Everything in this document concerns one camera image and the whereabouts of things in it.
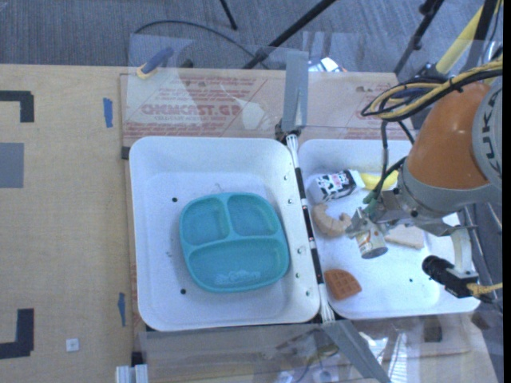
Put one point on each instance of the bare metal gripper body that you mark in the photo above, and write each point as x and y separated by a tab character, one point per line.
389	210

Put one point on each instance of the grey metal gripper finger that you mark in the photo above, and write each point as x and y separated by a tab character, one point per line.
355	223
384	230

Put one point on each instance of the white can orange print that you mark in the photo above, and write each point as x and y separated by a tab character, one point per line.
371	245

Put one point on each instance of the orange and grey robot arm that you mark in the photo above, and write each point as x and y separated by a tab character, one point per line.
447	150

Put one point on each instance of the tan bread slice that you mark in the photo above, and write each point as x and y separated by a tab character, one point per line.
407	238

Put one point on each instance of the beige croissant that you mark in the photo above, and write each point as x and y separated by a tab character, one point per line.
325	223

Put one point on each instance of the yellow banana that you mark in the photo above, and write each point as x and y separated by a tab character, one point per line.
371	180

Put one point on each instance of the cow print milk carton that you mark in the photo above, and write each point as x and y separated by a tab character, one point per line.
333	186

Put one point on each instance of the white plastic tray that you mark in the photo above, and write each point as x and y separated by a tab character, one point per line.
159	234
391	285

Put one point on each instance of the orange waffle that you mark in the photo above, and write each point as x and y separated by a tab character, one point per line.
341	283

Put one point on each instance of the teal divided plate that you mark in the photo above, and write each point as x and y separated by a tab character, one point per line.
235	245

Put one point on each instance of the brown cardboard board red print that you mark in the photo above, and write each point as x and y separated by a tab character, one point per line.
207	106

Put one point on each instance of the black cylinder on white bracket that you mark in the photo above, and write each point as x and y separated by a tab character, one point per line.
447	273

